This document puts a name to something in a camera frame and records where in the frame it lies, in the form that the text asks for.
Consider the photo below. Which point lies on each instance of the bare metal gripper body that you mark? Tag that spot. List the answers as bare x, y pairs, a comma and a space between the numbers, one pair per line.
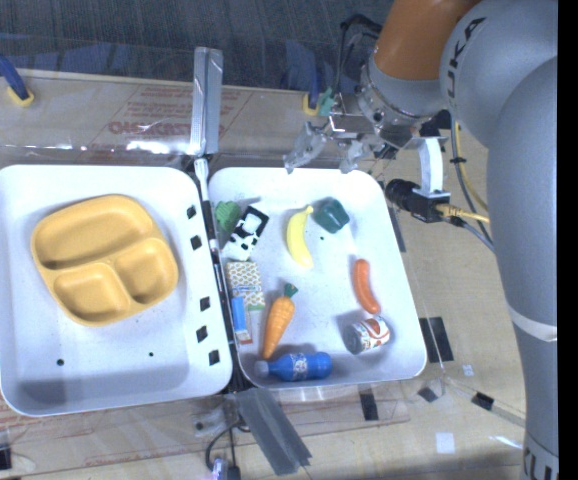
364, 123

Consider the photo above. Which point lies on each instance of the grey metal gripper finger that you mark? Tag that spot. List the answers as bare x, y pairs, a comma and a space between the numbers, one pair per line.
303, 149
353, 157

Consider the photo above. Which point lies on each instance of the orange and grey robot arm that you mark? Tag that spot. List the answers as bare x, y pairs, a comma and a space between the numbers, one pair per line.
509, 68

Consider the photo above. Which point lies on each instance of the dark green pepper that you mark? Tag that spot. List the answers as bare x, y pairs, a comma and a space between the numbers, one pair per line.
331, 216

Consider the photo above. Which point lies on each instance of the yellow banana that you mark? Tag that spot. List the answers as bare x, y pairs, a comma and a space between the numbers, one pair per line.
298, 238

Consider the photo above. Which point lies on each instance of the green broccoli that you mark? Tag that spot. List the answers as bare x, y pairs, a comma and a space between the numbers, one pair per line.
227, 215

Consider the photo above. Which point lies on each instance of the black and white carton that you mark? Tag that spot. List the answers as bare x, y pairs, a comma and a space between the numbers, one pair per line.
245, 233

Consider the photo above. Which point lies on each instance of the white plastic tray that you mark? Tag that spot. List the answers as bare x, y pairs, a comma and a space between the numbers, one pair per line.
119, 368
329, 278

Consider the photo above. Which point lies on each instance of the orange sausage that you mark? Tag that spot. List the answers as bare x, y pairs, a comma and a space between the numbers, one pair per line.
366, 288

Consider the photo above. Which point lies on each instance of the orange patterned carton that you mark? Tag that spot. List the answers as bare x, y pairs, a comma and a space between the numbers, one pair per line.
245, 278

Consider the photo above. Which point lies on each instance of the orange carrot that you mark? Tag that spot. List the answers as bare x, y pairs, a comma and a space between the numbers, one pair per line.
279, 321

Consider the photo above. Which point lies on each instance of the white and orange can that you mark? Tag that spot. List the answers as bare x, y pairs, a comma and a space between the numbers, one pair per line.
369, 334

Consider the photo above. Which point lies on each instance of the blue and white packet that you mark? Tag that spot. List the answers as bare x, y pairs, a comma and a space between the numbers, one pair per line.
241, 321

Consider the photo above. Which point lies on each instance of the brown cardboard board, red print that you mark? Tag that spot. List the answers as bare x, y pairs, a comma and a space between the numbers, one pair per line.
94, 118

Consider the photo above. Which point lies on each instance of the blue bottle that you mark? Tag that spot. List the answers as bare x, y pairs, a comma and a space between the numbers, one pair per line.
299, 366

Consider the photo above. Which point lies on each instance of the yellow divided plate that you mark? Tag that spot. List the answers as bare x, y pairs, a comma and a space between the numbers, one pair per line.
94, 248

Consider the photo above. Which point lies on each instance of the black cylinder on white bracket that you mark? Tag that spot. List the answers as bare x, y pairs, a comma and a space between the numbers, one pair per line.
421, 193

